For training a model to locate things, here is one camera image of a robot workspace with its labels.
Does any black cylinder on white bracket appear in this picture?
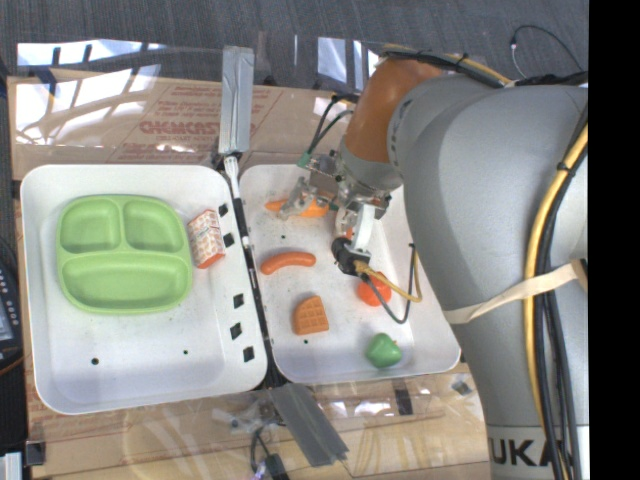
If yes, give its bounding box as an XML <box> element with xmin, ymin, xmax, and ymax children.
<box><xmin>330</xmin><ymin>202</ymin><xmax>377</xmax><ymax>277</ymax></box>

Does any orange and white carton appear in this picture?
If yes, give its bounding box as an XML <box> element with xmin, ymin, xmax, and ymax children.
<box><xmin>186</xmin><ymin>208</ymin><xmax>227</xmax><ymax>270</ymax></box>

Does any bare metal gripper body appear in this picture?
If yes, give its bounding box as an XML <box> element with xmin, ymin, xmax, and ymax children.
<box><xmin>304</xmin><ymin>151</ymin><xmax>392</xmax><ymax>221</ymax></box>

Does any green divided plate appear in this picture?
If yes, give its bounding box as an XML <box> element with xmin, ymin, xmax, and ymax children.
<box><xmin>55</xmin><ymin>193</ymin><xmax>195</xmax><ymax>317</ymax></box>

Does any white plastic tray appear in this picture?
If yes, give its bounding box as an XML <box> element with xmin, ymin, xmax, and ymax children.
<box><xmin>19</xmin><ymin>163</ymin><xmax>269</xmax><ymax>416</ymax></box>
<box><xmin>238</xmin><ymin>162</ymin><xmax>462</xmax><ymax>386</ymax></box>

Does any brown cardboard board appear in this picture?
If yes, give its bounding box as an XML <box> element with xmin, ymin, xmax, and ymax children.
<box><xmin>7</xmin><ymin>75</ymin><xmax>492</xmax><ymax>480</ymax></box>

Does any black block with wires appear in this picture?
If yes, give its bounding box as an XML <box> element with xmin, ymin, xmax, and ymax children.
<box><xmin>264</xmin><ymin>453</ymin><xmax>291</xmax><ymax>480</ymax></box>

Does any orange carrot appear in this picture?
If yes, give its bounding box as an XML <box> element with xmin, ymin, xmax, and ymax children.
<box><xmin>263</xmin><ymin>196</ymin><xmax>332</xmax><ymax>220</ymax></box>

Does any orange round fruit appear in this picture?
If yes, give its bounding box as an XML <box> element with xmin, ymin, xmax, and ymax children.
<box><xmin>356</xmin><ymin>271</ymin><xmax>393</xmax><ymax>308</ymax></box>

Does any brown waffle piece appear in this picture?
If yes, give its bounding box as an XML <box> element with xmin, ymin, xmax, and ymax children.
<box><xmin>291</xmin><ymin>294</ymin><xmax>331</xmax><ymax>337</ymax></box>

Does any green pepper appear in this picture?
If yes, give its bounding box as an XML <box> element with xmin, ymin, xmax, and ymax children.
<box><xmin>364</xmin><ymin>332</ymin><xmax>404</xmax><ymax>370</ymax></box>

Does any orange sausage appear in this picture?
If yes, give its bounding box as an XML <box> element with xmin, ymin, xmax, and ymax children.
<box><xmin>259</xmin><ymin>250</ymin><xmax>318</xmax><ymax>276</ymax></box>

